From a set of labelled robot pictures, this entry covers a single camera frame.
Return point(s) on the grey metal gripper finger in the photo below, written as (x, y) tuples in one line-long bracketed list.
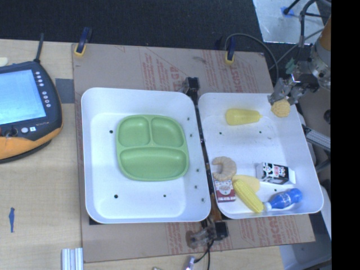
[(295, 96), (279, 90)]

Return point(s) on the beige toy croissant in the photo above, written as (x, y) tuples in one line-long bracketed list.
[(229, 164)]

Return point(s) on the brown cardboard board red print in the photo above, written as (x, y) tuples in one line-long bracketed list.
[(157, 63)]

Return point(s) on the blue bottle white cap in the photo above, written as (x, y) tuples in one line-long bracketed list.
[(284, 200)]

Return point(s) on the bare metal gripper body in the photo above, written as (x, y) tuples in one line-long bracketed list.
[(306, 77)]

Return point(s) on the thin black rod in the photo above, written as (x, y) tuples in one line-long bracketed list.
[(201, 134)]

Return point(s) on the green divided plate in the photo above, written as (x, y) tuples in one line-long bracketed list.
[(152, 159)]

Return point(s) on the yellow squeeze bottle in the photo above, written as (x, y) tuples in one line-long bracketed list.
[(242, 117)]

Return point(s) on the black and white milk carton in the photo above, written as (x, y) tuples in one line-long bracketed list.
[(274, 173)]

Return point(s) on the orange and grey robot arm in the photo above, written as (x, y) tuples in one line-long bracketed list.
[(325, 38)]

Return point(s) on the yellow corn cob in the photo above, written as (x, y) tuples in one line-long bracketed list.
[(247, 195)]

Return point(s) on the yellow round corn piece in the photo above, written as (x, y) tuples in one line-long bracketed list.
[(280, 109)]

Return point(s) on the red and white packet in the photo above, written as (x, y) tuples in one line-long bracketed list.
[(225, 194)]

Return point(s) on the white plastic tray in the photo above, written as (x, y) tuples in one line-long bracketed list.
[(281, 145), (101, 162)]

